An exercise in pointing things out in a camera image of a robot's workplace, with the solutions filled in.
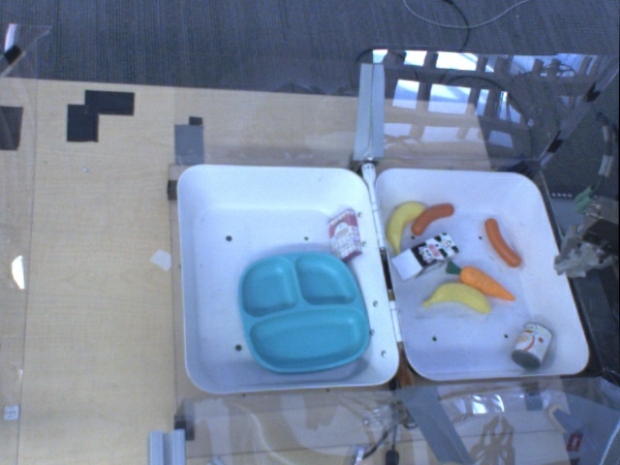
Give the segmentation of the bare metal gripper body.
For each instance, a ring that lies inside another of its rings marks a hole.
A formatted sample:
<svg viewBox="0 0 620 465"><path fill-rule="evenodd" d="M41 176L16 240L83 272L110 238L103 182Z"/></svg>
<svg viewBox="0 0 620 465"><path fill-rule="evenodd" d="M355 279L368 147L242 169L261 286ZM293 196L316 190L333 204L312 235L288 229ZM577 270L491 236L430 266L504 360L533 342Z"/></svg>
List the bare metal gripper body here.
<svg viewBox="0 0 620 465"><path fill-rule="evenodd" d="M585 241L596 245L606 255L619 256L619 211L617 206L592 207L582 223Z"/></svg>

